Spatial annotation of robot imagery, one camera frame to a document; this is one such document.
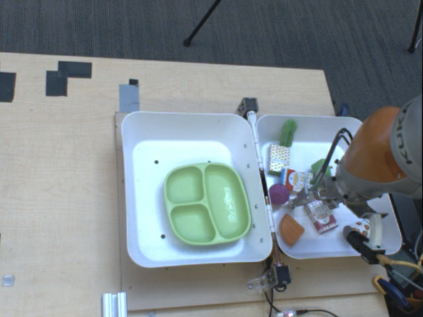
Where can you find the orange toy bread slice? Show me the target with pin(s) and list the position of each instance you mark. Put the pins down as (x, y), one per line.
(291, 230)

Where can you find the small clear plastic square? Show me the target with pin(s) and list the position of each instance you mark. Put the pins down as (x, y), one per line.
(8, 280)

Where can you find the black tripod leg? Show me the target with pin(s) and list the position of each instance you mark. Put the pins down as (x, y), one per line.
(415, 28)
(211, 12)

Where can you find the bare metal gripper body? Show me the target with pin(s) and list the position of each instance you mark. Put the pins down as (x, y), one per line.
(328, 190)

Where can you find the green divided plate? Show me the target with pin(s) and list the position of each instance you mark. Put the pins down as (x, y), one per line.
(205, 206)

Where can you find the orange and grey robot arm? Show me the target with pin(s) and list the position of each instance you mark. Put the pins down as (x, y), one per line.
(373, 150)

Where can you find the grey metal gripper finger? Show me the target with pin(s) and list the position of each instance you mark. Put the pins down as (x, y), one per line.
(325, 205)
(299, 200)

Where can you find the white red and blue carton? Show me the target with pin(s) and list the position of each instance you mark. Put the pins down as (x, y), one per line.
(295, 180)

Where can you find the white plastic tray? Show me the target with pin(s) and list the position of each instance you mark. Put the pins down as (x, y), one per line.
(330, 246)
(148, 210)

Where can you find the thin black and white rod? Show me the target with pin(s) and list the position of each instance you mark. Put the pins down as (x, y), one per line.
(256, 140)

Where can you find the green toy vegetable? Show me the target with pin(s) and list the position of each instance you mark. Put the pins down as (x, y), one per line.
(319, 166)

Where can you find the white and yellow patterned carton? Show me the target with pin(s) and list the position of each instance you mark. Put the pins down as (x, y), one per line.
(279, 158)

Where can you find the black cylinder on white bracket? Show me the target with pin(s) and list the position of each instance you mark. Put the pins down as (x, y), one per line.
(363, 244)

